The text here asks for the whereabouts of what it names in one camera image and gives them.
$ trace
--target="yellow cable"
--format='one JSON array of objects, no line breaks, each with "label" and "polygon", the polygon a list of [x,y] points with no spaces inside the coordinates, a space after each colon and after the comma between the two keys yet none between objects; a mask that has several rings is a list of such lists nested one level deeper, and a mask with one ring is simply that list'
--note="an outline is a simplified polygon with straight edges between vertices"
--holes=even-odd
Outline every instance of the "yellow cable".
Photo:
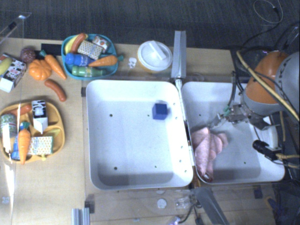
[{"label": "yellow cable", "polygon": [[261,79],[251,67],[249,67],[249,65],[244,61],[242,55],[240,54],[240,51],[237,51],[236,53],[237,53],[238,58],[239,58],[240,62],[242,63],[242,65],[249,71],[249,73],[253,76],[253,78],[256,79],[256,81],[263,88],[265,88],[272,96],[274,96],[299,122],[299,116],[294,111],[294,109],[284,99],[282,99],[263,79]]},{"label": "yellow cable", "polygon": [[282,160],[282,159],[289,159],[289,158],[300,158],[300,155],[298,155],[298,154],[285,155],[285,154],[282,154],[282,153],[277,153],[276,157],[278,159]]}]

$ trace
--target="toy carrot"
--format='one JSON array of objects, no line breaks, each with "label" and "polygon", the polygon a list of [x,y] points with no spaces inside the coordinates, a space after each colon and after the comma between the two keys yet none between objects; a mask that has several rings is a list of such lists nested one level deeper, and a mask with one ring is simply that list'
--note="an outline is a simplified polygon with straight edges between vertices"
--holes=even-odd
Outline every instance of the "toy carrot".
[{"label": "toy carrot", "polygon": [[89,64],[89,67],[104,67],[104,66],[113,66],[118,61],[122,61],[123,56],[116,57],[115,55],[109,55],[106,57],[102,57],[94,62],[91,62]]},{"label": "toy carrot", "polygon": [[44,50],[41,50],[39,54],[45,58],[45,61],[50,65],[54,72],[56,72],[63,79],[67,79],[64,70],[55,57],[53,57],[51,54],[47,54]]},{"label": "toy carrot", "polygon": [[30,146],[31,133],[26,128],[22,129],[18,134],[18,149],[20,162],[22,165],[25,164],[28,149]]}]

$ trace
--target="blue basket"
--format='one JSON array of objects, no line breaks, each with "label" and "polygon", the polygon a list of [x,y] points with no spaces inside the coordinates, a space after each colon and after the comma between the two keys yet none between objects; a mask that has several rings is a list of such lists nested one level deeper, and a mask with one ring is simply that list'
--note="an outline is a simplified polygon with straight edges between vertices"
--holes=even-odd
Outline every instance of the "blue basket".
[{"label": "blue basket", "polygon": [[[62,45],[61,45],[61,57],[62,57],[62,64],[65,68],[65,71],[67,73],[68,76],[74,78],[74,79],[78,79],[78,80],[95,80],[95,79],[101,79],[101,78],[106,78],[106,77],[109,77],[111,75],[113,75],[117,70],[118,70],[118,62],[113,65],[113,66],[107,66],[107,67],[101,67],[101,70],[102,69],[105,69],[106,70],[106,74],[104,76],[97,76],[97,77],[79,77],[79,76],[74,76],[72,74],[72,66],[73,65],[68,65],[65,63],[66,61],[66,54],[64,52],[64,48],[65,48],[65,44],[71,40],[74,36],[76,35],[73,35],[73,36],[69,36],[67,37]],[[116,49],[112,43],[112,41],[106,37],[106,36],[103,36],[103,35],[99,35],[99,34],[88,34],[88,38],[86,39],[87,41],[91,42],[95,36],[100,36],[102,38],[104,38],[105,40],[107,40],[108,42],[111,43],[111,45],[109,46],[108,50],[106,51],[105,54],[101,54],[99,58],[102,58],[102,57],[105,57],[105,56],[108,56],[108,55],[115,55],[117,56],[117,52],[116,52]]]}]

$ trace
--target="toy sausage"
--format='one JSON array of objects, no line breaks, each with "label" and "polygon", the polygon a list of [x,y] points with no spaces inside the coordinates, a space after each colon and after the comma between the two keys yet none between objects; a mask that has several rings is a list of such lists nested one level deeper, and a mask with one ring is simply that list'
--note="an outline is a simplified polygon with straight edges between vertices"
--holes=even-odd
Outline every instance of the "toy sausage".
[{"label": "toy sausage", "polygon": [[51,88],[53,91],[55,91],[61,102],[64,102],[67,99],[64,90],[55,81],[47,79],[44,84],[46,87]]},{"label": "toy sausage", "polygon": [[74,43],[72,44],[71,47],[71,53],[77,53],[78,47],[80,43],[86,39],[86,34],[85,33],[80,33],[77,38],[75,39]]},{"label": "toy sausage", "polygon": [[[32,110],[31,104],[26,104],[20,108],[20,116],[30,112]],[[14,116],[18,116],[18,108],[5,112],[5,114],[13,114]]]}]

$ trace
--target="wooden table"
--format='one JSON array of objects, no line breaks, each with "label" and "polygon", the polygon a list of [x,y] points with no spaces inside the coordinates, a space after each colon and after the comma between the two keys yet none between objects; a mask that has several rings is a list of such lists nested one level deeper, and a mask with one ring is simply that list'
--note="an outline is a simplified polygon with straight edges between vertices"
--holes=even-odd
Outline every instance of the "wooden table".
[{"label": "wooden table", "polygon": [[[0,46],[0,52],[18,58],[23,47],[40,50],[42,43],[60,45],[62,41],[10,38]],[[138,45],[115,44],[115,47],[118,54],[124,55],[124,61],[120,62],[117,73],[111,79],[124,79],[127,75],[127,79],[155,79],[139,65],[129,70],[128,59],[136,58]],[[233,62],[229,51],[187,49],[187,75],[193,79],[204,77],[206,81],[228,82],[232,70]],[[65,90],[66,102],[60,102],[52,90],[45,87],[43,82],[33,80],[28,72],[10,93],[0,90],[0,110],[8,105],[36,99],[51,102],[61,114],[66,134],[61,152],[46,161],[16,165],[10,164],[3,156],[0,157],[0,224],[68,225],[71,224],[73,208],[82,209],[85,200],[99,198],[101,203],[97,204],[97,213],[91,214],[94,225],[134,224],[134,221],[136,224],[166,224],[174,214],[186,214],[187,210],[177,210],[174,202],[176,198],[185,196],[188,192],[186,190],[103,192],[91,186],[87,114],[85,98],[81,96],[81,89],[87,82],[70,77],[64,81],[55,73],[51,78]],[[165,210],[157,208],[156,202],[160,197],[168,201]],[[266,214],[261,204],[258,206],[256,203],[254,206]],[[203,219],[209,221],[203,210],[202,214]],[[241,216],[251,217],[247,213]],[[270,221],[273,220],[271,213],[267,216]],[[186,224],[194,224],[193,217]]]}]

